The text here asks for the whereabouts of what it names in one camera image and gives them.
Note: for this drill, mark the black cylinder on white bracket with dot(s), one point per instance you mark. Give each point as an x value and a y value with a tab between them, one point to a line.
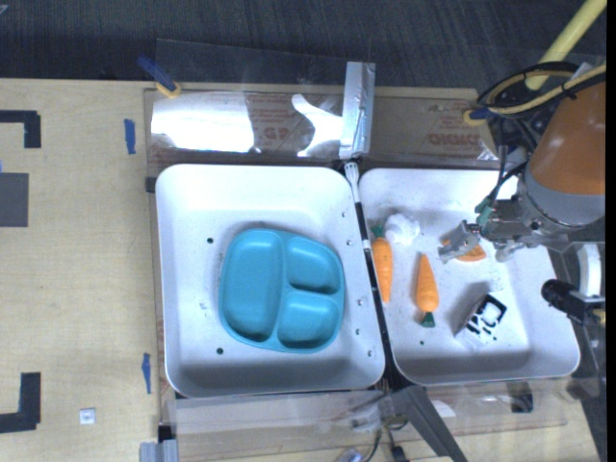
570	296

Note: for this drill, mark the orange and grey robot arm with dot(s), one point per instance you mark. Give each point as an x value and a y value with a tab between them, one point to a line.
572	152

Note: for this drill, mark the blue divided plate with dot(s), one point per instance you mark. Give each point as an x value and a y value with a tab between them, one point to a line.
255	282

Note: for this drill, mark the white plastic tray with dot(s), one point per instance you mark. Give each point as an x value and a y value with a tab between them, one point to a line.
524	349
192	258

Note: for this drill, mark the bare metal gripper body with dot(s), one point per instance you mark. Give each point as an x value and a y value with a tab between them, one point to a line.
510	222

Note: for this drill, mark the orange carrot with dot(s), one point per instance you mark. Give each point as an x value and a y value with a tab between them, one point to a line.
426	287
383	267

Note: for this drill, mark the orange slice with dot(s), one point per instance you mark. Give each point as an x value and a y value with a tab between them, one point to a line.
474	255

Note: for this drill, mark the yellow pole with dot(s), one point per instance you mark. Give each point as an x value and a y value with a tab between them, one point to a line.
572	32

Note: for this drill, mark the white carton black print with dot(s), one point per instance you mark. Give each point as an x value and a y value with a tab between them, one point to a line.
483	318

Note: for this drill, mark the white crumpled lump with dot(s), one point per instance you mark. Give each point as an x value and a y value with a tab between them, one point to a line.
402	229

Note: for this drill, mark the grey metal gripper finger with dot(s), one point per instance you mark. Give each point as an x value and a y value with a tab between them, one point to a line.
463	231
452	250

